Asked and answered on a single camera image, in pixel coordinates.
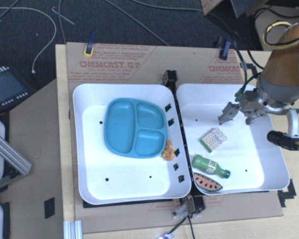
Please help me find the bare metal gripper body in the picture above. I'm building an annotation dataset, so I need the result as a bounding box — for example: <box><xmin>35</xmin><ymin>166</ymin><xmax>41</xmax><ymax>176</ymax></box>
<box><xmin>237</xmin><ymin>89</ymin><xmax>293</xmax><ymax>120</ymax></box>

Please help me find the patterned small carton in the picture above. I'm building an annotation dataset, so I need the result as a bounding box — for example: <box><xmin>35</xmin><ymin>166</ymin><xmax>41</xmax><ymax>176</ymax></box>
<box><xmin>199</xmin><ymin>127</ymin><xmax>228</xmax><ymax>154</ymax></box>

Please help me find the white plastic tray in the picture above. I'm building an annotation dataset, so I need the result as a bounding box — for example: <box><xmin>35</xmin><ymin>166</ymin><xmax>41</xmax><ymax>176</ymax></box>
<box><xmin>175</xmin><ymin>83</ymin><xmax>291</xmax><ymax>196</ymax></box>
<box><xmin>72</xmin><ymin>83</ymin><xmax>192</xmax><ymax>206</ymax></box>

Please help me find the thin black rod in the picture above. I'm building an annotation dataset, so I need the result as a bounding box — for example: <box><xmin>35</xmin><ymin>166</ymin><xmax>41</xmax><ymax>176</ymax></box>
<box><xmin>169</xmin><ymin>80</ymin><xmax>196</xmax><ymax>198</ymax></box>

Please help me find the green bottle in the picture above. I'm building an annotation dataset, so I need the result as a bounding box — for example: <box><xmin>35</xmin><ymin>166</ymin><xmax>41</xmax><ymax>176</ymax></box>
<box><xmin>191</xmin><ymin>154</ymin><xmax>231</xmax><ymax>179</ymax></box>

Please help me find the brown pretzel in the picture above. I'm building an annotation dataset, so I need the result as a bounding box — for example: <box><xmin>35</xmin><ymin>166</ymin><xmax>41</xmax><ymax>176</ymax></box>
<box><xmin>161</xmin><ymin>140</ymin><xmax>176</xmax><ymax>161</ymax></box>

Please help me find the watermelon slice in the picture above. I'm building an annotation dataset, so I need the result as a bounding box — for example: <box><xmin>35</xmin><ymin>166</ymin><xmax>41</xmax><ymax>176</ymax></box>
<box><xmin>193</xmin><ymin>172</ymin><xmax>223</xmax><ymax>192</ymax></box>

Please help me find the blue divided plate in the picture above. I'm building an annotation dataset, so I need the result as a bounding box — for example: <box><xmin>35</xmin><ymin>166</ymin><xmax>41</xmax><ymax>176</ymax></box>
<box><xmin>104</xmin><ymin>98</ymin><xmax>168</xmax><ymax>159</ymax></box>

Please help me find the brown cardboard board red print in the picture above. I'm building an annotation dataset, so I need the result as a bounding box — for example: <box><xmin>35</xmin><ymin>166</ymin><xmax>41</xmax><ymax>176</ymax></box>
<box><xmin>66</xmin><ymin>42</ymin><xmax>284</xmax><ymax>235</ymax></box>

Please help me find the black cylinder on white bracket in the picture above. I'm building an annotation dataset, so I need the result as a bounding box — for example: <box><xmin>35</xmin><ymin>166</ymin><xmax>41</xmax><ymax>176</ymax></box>
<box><xmin>267</xmin><ymin>108</ymin><xmax>299</xmax><ymax>150</ymax></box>

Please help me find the black block with thin wires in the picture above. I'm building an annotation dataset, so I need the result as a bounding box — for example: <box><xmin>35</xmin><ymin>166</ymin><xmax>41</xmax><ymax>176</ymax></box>
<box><xmin>171</xmin><ymin>195</ymin><xmax>205</xmax><ymax>221</ymax></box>
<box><xmin>161</xmin><ymin>70</ymin><xmax>177</xmax><ymax>86</ymax></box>

